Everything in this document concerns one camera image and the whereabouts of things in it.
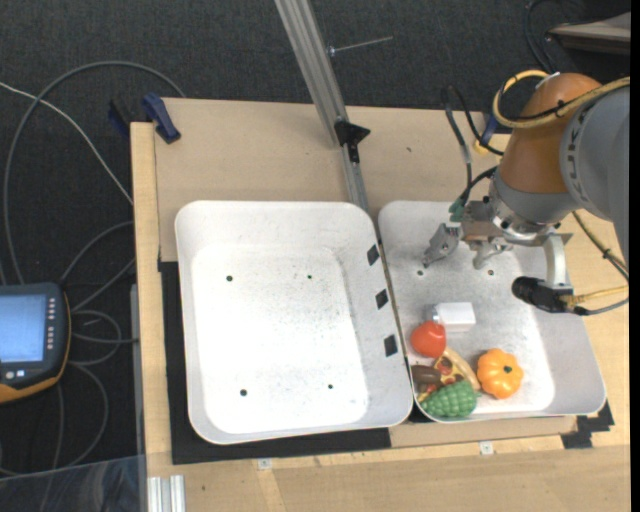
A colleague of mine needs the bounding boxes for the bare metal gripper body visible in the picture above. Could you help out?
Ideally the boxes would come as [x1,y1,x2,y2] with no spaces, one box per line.
[459,199,561,250]

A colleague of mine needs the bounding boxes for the brown cardboard board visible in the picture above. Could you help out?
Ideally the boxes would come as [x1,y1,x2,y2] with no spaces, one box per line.
[153,97,631,450]

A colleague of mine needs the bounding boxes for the green grapes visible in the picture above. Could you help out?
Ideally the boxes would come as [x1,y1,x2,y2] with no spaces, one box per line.
[422,379,480,419]

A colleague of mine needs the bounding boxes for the pizza slice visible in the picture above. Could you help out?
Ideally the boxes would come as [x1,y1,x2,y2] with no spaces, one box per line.
[417,346,482,404]

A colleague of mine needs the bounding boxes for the orange pumpkin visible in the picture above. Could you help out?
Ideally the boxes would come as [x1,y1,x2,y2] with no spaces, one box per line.
[475,348,525,401]

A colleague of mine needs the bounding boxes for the red tomato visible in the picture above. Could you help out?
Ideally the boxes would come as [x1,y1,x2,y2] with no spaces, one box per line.
[410,320,447,359]

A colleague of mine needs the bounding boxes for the white plastic tray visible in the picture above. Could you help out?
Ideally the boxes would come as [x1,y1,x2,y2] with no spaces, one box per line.
[173,199,415,445]
[377,199,608,424]

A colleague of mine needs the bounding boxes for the brown sausage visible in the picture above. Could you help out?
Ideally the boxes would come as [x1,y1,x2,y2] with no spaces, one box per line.
[410,364,443,387]

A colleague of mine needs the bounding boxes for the white carton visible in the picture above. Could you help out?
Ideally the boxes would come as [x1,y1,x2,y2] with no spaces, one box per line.
[432,301,477,334]

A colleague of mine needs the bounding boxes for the black cylinder on white bracket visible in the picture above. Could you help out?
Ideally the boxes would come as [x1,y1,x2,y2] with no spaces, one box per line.
[510,232,576,315]

